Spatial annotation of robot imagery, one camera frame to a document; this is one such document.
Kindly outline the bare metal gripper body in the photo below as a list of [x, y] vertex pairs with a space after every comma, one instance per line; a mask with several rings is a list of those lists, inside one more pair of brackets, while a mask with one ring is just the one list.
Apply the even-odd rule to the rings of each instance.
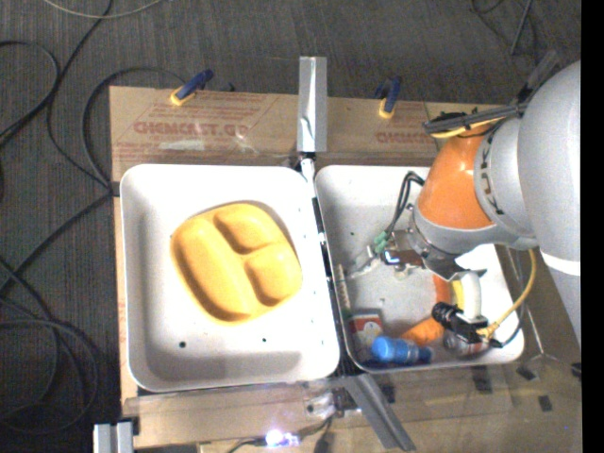
[[444, 252], [427, 242], [410, 228], [395, 230], [387, 240], [380, 258], [388, 265], [399, 268], [422, 267], [445, 281], [462, 279], [468, 274], [482, 277], [486, 269], [466, 269], [457, 264], [458, 255]]

